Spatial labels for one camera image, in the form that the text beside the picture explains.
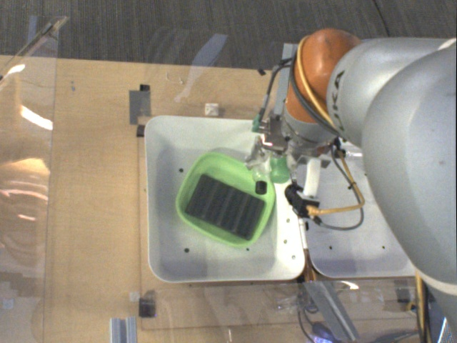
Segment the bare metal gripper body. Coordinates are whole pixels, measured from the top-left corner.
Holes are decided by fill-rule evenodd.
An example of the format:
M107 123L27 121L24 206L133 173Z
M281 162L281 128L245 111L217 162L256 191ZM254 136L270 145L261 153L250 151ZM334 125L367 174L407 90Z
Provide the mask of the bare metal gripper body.
M272 114L260 122L258 131L261 137L261 148L270 151L276 156L285 156L288 149L288 140L282 133L282 118Z

